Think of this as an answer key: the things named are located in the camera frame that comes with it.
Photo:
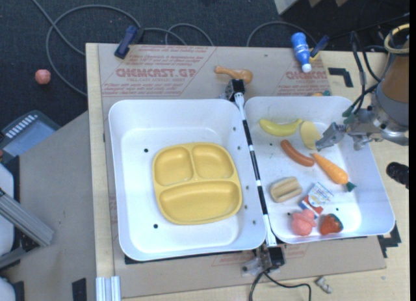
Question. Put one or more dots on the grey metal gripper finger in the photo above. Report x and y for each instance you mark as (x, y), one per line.
(361, 143)
(331, 135)

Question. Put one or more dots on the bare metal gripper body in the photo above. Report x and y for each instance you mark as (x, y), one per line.
(365, 124)

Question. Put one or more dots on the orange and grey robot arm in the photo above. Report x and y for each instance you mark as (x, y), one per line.
(395, 75)

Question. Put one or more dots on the pale yellow crisp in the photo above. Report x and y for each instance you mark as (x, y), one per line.
(308, 134)

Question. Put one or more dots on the orange carrot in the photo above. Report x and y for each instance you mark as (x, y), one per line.
(331, 169)

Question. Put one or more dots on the orange-brown sausage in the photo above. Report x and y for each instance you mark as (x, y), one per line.
(297, 154)

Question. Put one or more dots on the small orange and green toy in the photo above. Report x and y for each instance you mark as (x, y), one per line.
(321, 93)

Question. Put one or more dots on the yellow banana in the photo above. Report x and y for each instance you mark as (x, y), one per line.
(279, 129)

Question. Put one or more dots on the white plastic tray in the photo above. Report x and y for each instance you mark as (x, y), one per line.
(364, 202)
(136, 179)

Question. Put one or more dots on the small white and red carton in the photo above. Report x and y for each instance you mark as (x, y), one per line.
(317, 197)

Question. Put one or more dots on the beige bread bun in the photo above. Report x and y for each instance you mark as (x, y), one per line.
(286, 190)

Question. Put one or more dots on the thin black and white rod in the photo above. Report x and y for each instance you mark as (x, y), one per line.
(256, 176)

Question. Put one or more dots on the red strawberry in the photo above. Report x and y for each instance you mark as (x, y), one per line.
(331, 225)

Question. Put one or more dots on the pink toy food lump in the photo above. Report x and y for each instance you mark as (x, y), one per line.
(303, 223)

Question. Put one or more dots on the blue and white bottle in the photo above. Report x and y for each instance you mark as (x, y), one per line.
(300, 47)

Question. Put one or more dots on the brown chicken drumstick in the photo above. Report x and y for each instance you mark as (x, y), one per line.
(242, 74)

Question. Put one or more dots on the yellow divided plate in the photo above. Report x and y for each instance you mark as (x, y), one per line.
(198, 199)

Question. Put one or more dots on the brown cardboard board red print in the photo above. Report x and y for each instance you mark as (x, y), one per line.
(162, 75)

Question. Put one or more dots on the pink ball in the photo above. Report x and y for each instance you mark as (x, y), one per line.
(43, 76)

